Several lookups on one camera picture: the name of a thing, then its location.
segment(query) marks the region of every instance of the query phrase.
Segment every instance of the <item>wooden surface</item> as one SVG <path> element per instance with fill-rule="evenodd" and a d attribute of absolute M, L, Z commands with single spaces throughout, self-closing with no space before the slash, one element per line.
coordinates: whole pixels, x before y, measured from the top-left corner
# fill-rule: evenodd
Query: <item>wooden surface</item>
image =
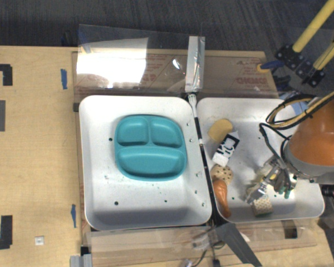
<path fill-rule="evenodd" d="M 0 132 L 0 217 L 13 215 L 13 244 L 0 250 L 0 266 L 69 266 L 70 256 L 79 254 L 80 199 L 72 111 L 71 53 L 75 50 L 0 46 L 0 63 L 13 67 L 13 86 L 2 86 L 0 72 L 0 100 L 6 100 L 6 131 Z M 66 90 L 60 69 L 67 70 Z M 76 205 L 77 228 L 72 204 Z M 334 266 L 323 230 L 315 225 L 314 231 L 316 246 L 263 251 L 256 256 L 264 266 Z M 35 236 L 44 236 L 45 244 L 36 246 Z M 240 264 L 235 255 L 219 259 L 222 266 Z M 200 266 L 211 266 L 211 259 Z"/>

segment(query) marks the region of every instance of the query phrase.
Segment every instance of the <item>black corner marker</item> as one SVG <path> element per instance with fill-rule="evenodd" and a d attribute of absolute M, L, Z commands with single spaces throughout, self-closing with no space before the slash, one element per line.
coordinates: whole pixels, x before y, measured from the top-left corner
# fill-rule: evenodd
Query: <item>black corner marker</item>
<path fill-rule="evenodd" d="M 12 216 L 1 216 L 0 249 L 9 249 L 12 245 Z"/>
<path fill-rule="evenodd" d="M 12 67 L 10 65 L 0 64 L 2 71 L 2 85 L 12 86 Z"/>

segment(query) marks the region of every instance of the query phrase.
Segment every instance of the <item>blue plate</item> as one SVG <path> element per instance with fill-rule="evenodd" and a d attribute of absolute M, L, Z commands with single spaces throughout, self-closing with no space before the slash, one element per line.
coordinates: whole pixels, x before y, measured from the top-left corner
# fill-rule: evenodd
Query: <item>blue plate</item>
<path fill-rule="evenodd" d="M 123 118 L 116 127 L 114 146 L 117 167 L 135 180 L 172 180 L 186 167 L 183 133 L 174 121 L 165 117 Z"/>

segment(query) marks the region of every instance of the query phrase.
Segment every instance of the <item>yellow tube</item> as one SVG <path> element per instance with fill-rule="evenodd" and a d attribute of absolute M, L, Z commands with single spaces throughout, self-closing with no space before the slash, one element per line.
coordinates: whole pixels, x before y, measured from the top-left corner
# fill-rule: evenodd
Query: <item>yellow tube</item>
<path fill-rule="evenodd" d="M 325 5 L 320 9 L 318 14 L 314 17 L 313 21 L 298 38 L 297 42 L 294 43 L 292 49 L 295 52 L 301 52 L 333 12 L 334 0 L 328 0 Z"/>
<path fill-rule="evenodd" d="M 334 42 L 322 53 L 319 58 L 314 62 L 313 67 L 316 70 L 322 70 L 325 65 L 334 57 Z"/>

